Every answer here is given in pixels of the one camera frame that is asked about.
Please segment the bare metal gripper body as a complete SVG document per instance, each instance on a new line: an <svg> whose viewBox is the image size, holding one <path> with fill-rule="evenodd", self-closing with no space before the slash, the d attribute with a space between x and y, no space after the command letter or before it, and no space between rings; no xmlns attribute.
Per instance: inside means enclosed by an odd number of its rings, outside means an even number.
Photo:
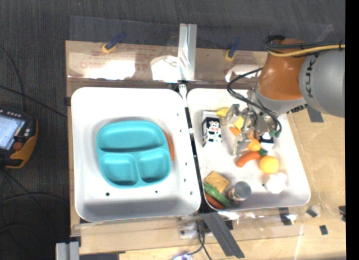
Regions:
<svg viewBox="0 0 359 260"><path fill-rule="evenodd" d="M267 113L259 110L250 110L249 108L241 111L243 117L243 126L241 135L244 139L255 138L257 140L270 140L278 137L278 120Z"/></svg>

